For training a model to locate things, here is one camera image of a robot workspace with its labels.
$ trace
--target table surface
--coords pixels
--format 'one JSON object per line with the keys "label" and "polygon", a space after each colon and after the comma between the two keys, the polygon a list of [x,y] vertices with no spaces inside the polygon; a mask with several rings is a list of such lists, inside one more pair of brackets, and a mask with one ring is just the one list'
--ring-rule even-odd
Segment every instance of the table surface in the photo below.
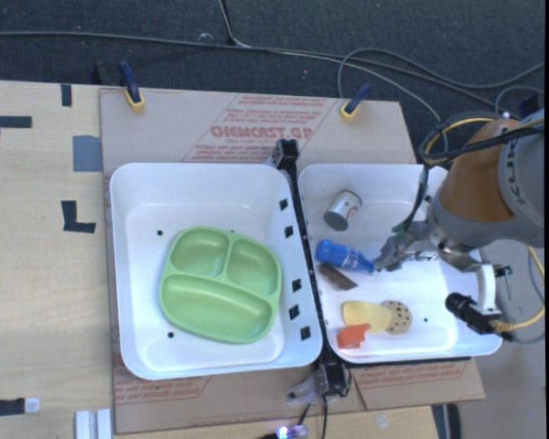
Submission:
{"label": "table surface", "polygon": [[[0,115],[30,115],[31,129],[0,135],[0,400],[38,397],[40,412],[0,417],[0,437],[73,437],[76,411],[113,407],[102,172],[73,171],[72,138],[100,136],[97,86],[0,81]],[[75,200],[93,234],[63,232],[60,202]],[[279,421],[153,434],[255,438]],[[307,417],[314,437],[321,416]],[[333,414],[327,437],[436,439],[429,406]]]}

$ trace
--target cardboard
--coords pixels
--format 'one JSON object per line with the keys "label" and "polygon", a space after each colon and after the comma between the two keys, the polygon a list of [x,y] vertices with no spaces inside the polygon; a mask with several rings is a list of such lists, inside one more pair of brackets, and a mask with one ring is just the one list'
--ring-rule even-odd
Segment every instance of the cardboard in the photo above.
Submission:
{"label": "cardboard", "polygon": [[[161,90],[144,90],[144,97],[145,106],[134,110],[122,89],[100,91],[115,432],[293,420],[305,407],[287,404],[286,389],[305,380],[310,366],[162,381],[138,379],[125,367],[118,344],[110,177],[132,162],[268,163],[280,138],[297,140],[299,172],[315,163],[413,164],[400,106],[364,101],[346,121],[339,115],[345,101],[336,99]],[[330,402],[329,412],[482,398],[474,362],[461,362],[463,367],[445,363],[435,377],[428,372],[443,363],[415,364],[402,379],[391,374],[400,367],[353,369],[355,385],[348,396]]]}

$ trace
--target silver can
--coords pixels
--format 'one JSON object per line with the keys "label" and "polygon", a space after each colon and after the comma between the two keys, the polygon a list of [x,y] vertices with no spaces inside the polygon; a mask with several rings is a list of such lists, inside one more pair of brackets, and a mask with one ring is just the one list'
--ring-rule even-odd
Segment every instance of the silver can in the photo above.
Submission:
{"label": "silver can", "polygon": [[354,192],[342,190],[334,198],[323,219],[334,230],[346,230],[348,220],[361,208],[362,200]]}

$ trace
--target green plate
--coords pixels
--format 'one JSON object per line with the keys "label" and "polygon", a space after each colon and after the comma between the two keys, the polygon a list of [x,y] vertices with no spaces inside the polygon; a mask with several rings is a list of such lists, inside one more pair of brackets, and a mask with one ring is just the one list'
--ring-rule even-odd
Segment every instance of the green plate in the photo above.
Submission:
{"label": "green plate", "polygon": [[182,231],[165,260],[159,301],[175,327],[228,343],[252,343],[275,321],[282,271],[272,251],[231,230]]}

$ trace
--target blue plastic bottle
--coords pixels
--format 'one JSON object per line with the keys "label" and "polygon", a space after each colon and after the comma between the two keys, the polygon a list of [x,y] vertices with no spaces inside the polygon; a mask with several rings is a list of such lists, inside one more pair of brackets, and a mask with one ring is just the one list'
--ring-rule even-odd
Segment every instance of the blue plastic bottle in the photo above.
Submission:
{"label": "blue plastic bottle", "polygon": [[374,271],[374,262],[366,259],[358,249],[336,244],[329,239],[319,241],[315,258],[322,263],[330,263],[351,272],[372,273]]}

